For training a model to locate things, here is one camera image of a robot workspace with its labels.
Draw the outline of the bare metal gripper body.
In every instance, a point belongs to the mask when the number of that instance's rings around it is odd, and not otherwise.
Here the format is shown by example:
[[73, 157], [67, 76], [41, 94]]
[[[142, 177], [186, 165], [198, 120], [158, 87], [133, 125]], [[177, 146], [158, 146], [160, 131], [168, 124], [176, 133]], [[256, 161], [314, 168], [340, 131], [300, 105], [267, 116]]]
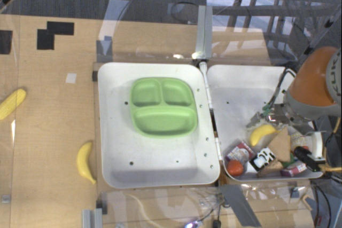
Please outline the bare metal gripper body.
[[273, 124], [289, 124], [293, 121], [292, 109], [285, 103], [267, 104], [263, 107], [263, 117], [269, 123]]

